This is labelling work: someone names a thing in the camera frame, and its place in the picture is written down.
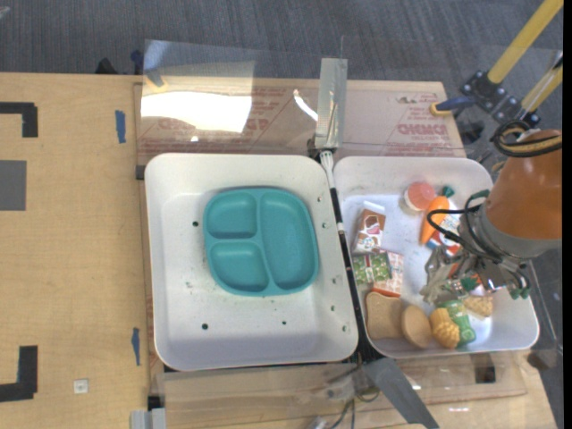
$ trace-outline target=orange carrot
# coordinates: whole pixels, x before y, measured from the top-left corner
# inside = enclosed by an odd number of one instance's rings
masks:
[[[446,196],[437,196],[429,204],[429,207],[427,207],[427,213],[429,214],[429,212],[432,212],[433,210],[446,210],[448,208],[449,208],[449,199]],[[445,219],[446,215],[447,215],[446,213],[437,213],[431,216],[431,219],[433,220],[434,223],[440,224],[442,220]],[[427,221],[427,216],[425,215],[423,226],[421,227],[420,242],[422,245],[424,245],[427,241],[429,241],[434,231],[435,228],[429,223],[429,221]]]

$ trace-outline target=toy bread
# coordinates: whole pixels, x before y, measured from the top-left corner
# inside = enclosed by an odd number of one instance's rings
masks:
[[[409,305],[403,310],[401,328],[409,343],[420,349],[427,348],[433,339],[429,318],[417,305]]]
[[[372,340],[403,337],[401,314],[403,302],[378,292],[366,296],[366,328]]]
[[[447,308],[437,308],[429,315],[433,337],[445,348],[455,349],[460,342],[460,329],[450,319]]]
[[[467,310],[483,318],[492,315],[492,296],[469,296],[463,300]]]

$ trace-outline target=black corner marker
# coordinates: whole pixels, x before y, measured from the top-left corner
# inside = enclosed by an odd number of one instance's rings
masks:
[[[18,380],[0,384],[0,402],[34,399],[38,392],[38,346],[20,347]]]
[[[21,114],[21,135],[38,137],[38,107],[31,102],[0,102],[0,114]]]

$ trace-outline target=white plastic tub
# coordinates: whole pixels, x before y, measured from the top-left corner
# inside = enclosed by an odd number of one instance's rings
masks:
[[[426,283],[425,263],[431,250],[418,242],[420,215],[402,208],[400,199],[411,182],[428,181],[435,187],[451,186],[455,191],[452,202],[462,207],[471,195],[492,187],[489,173],[477,162],[463,158],[356,156],[342,158],[334,166],[334,179],[349,243],[354,240],[363,201],[385,207],[383,248],[405,257],[401,298],[406,305],[416,304],[429,315],[434,307],[423,301],[419,291]],[[369,289],[363,286],[358,289],[366,317],[364,300]],[[530,299],[513,300],[505,290],[500,290],[493,296],[493,306],[489,319],[470,316],[477,340],[462,349],[444,349],[436,341],[428,349],[416,349],[405,339],[369,339],[369,342],[390,358],[527,349],[536,343],[539,325]]]
[[[303,156],[163,154],[145,171],[155,344],[181,371],[331,362],[350,356],[358,329],[322,167]],[[232,294],[211,276],[202,217],[225,189],[275,187],[312,217],[315,281],[273,297]]]

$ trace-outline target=gray square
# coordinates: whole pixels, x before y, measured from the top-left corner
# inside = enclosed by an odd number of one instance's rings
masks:
[[[0,160],[0,211],[26,209],[26,161]]]

